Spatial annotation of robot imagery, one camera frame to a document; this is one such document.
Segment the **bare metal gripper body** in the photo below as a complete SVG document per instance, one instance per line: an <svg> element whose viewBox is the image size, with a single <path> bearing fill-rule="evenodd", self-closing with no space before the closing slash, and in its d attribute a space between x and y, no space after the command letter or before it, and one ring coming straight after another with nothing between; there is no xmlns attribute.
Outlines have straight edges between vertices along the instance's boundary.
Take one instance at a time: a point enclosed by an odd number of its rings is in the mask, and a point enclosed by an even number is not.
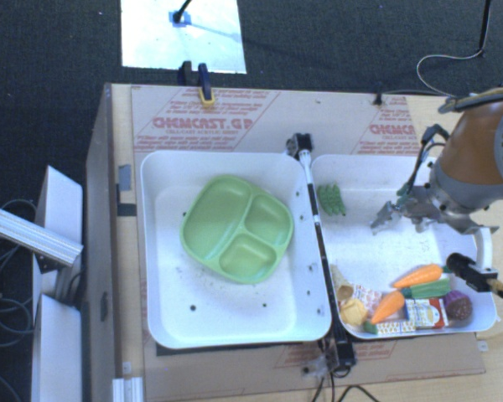
<svg viewBox="0 0 503 402"><path fill-rule="evenodd" d="M402 215L411 220L416 217L428 217L437 224L446 224L462 235L473 235L479 229L488 229L494 234L499 227L496 225L481 225L475 223L470 215L473 209L468 209L456 202L441 188L431 184L415 186L405 196L401 206Z"/></svg>

